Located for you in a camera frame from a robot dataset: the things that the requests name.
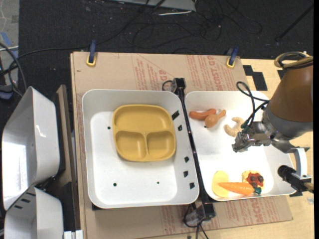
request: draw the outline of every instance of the cardboard surface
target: cardboard surface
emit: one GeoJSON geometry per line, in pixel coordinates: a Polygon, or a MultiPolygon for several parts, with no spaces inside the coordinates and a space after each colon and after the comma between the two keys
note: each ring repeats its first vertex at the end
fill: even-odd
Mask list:
{"type": "MultiPolygon", "coordinates": [[[[229,69],[225,66],[226,56],[98,53],[96,66],[88,67],[85,64],[87,55],[86,52],[71,54],[78,191],[84,237],[136,239],[171,235],[186,238],[185,233],[194,231],[181,221],[187,206],[92,210],[87,191],[82,96],[90,89],[161,90],[164,81],[175,77],[185,78],[187,92],[237,90],[238,81],[249,83],[249,86],[254,83],[246,78],[239,58],[235,68],[229,69]]],[[[272,93],[267,91],[267,95],[271,97],[272,93]]],[[[203,228],[206,232],[225,233],[221,229],[291,221],[293,217],[288,200],[286,196],[277,196],[215,203],[217,217],[204,224],[203,228]]],[[[261,228],[253,227],[257,231],[254,236],[260,238],[262,235],[258,231],[261,228]]],[[[247,238],[243,236],[238,234],[237,237],[247,238]]]]}

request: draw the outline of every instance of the yellow plate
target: yellow plate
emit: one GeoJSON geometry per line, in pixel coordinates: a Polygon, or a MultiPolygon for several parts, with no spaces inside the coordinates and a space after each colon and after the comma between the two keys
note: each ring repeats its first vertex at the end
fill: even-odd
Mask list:
{"type": "Polygon", "coordinates": [[[113,137],[118,154],[129,161],[160,161],[176,151],[171,115],[154,105],[124,105],[113,114],[113,137]]]}

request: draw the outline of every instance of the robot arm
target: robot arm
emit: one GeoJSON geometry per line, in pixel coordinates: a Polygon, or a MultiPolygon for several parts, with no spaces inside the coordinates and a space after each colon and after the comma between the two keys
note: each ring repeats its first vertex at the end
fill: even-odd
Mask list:
{"type": "Polygon", "coordinates": [[[235,152],[243,152],[250,146],[271,144],[284,153],[294,153],[297,170],[280,167],[278,174],[297,191],[314,192],[313,187],[306,187],[311,182],[305,154],[309,148],[295,147],[290,143],[290,140],[313,131],[313,57],[301,52],[284,53],[276,58],[275,65],[286,73],[272,98],[259,107],[264,110],[262,120],[249,125],[246,121],[232,147],[235,152]],[[283,60],[291,55],[302,58],[283,64],[283,60]]]}

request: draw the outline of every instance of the black floor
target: black floor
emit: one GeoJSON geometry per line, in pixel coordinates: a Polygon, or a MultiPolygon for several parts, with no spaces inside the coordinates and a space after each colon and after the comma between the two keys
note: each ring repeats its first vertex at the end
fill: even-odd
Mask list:
{"type": "MultiPolygon", "coordinates": [[[[242,58],[274,59],[288,51],[313,55],[313,9],[276,41],[313,3],[198,0],[197,12],[160,16],[172,10],[97,0],[20,0],[19,62],[28,86],[49,98],[65,84],[72,107],[70,53],[87,50],[92,39],[104,52],[223,55],[238,46],[242,58]]],[[[24,91],[22,82],[19,88],[24,91]]],[[[16,94],[0,100],[1,131],[19,100],[16,94]]]]}

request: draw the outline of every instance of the white container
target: white container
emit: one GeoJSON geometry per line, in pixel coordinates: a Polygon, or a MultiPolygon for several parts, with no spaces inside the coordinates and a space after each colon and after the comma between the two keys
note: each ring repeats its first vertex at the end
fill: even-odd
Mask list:
{"type": "Polygon", "coordinates": [[[104,209],[180,205],[197,199],[197,174],[178,96],[164,91],[90,90],[82,107],[88,193],[94,205],[104,209]],[[128,104],[161,106],[171,115],[179,111],[173,120],[176,153],[171,158],[131,162],[118,155],[112,116],[128,104]]]}
{"type": "MultiPolygon", "coordinates": [[[[268,99],[263,93],[252,91],[253,95],[262,99],[268,99]]],[[[256,107],[262,102],[255,101],[256,107]]],[[[185,97],[185,106],[189,112],[206,111],[210,108],[226,110],[226,116],[221,118],[218,124],[212,128],[205,128],[203,121],[189,118],[199,166],[202,173],[204,187],[208,195],[217,201],[248,199],[256,197],[270,197],[278,195],[290,195],[295,190],[289,183],[282,180],[277,174],[281,165],[293,167],[289,154],[284,154],[271,146],[252,146],[245,152],[234,152],[232,144],[235,138],[229,136],[224,125],[231,127],[236,123],[233,117],[241,117],[246,120],[252,113],[251,98],[240,91],[219,92],[190,92],[185,97]],[[242,173],[247,170],[260,172],[264,177],[264,189],[261,195],[243,196],[229,192],[226,198],[216,196],[212,191],[212,179],[214,174],[225,171],[230,182],[242,181],[242,173]]],[[[254,121],[261,121],[262,110],[259,110],[254,121]]]]}
{"type": "Polygon", "coordinates": [[[30,187],[7,211],[4,239],[62,239],[63,213],[60,201],[30,187]]]}
{"type": "Polygon", "coordinates": [[[29,87],[3,130],[4,208],[8,210],[30,186],[56,175],[59,165],[55,105],[29,87]]]}

